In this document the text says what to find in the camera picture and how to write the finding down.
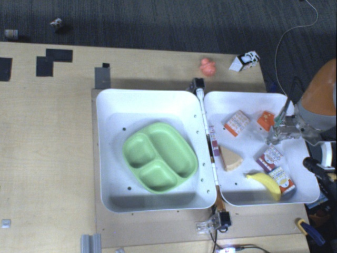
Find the banana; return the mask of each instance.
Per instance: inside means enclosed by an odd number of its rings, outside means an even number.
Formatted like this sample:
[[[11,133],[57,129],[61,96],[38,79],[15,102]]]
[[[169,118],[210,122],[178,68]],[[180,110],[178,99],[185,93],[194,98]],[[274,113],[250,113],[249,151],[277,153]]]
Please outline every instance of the banana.
[[[263,184],[268,191],[272,194],[273,198],[276,201],[279,201],[281,198],[281,189],[279,185],[271,178],[268,174],[263,172],[255,173],[255,174],[247,174],[246,177],[248,179],[254,179],[261,184]]]

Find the small box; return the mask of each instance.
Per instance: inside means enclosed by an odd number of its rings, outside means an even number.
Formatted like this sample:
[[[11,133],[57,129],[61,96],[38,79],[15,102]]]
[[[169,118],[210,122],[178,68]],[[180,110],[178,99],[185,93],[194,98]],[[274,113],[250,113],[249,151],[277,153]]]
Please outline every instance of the small box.
[[[269,176],[278,183],[281,189],[281,194],[283,195],[294,190],[296,187],[288,174],[286,174],[286,172],[281,167],[272,170],[269,173]]]
[[[224,127],[233,135],[237,136],[249,123],[249,119],[242,111],[237,111]]]
[[[246,70],[253,66],[256,66],[259,60],[260,57],[255,51],[247,52],[245,54],[237,56],[229,69],[237,72]]]
[[[275,125],[274,114],[264,111],[257,122],[265,131],[269,132],[270,127]]]
[[[270,172],[277,167],[282,157],[283,155],[271,144],[256,161],[266,172]]]

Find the toy banana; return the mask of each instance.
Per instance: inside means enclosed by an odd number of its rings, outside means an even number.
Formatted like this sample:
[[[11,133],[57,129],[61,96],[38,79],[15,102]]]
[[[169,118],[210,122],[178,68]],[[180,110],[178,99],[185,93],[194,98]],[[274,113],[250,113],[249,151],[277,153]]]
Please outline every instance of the toy banana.
[[[247,174],[246,177],[248,179],[254,179],[261,184],[263,184],[268,191],[272,194],[273,198],[276,201],[279,201],[281,198],[281,189],[279,185],[271,178],[268,174],[263,172],[255,173],[255,174]]]

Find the red toy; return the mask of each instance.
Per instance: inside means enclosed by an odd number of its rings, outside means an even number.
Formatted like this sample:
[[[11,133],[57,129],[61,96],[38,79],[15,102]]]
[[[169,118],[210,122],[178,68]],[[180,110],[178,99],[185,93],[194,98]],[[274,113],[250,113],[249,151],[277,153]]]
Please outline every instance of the red toy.
[[[215,75],[215,62],[210,61],[208,58],[204,58],[203,60],[201,60],[201,66],[199,68],[201,69],[202,73],[207,77]]]

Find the black square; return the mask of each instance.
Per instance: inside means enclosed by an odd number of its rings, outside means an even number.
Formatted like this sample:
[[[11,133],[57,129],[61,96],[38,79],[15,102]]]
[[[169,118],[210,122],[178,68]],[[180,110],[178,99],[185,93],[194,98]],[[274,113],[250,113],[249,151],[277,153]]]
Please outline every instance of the black square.
[[[0,82],[8,82],[11,79],[12,60],[0,57]]]
[[[53,58],[38,56],[36,57],[36,76],[52,77],[53,76]]]
[[[52,57],[54,62],[72,62],[73,50],[58,50],[54,48],[48,48],[46,50],[46,56]]]

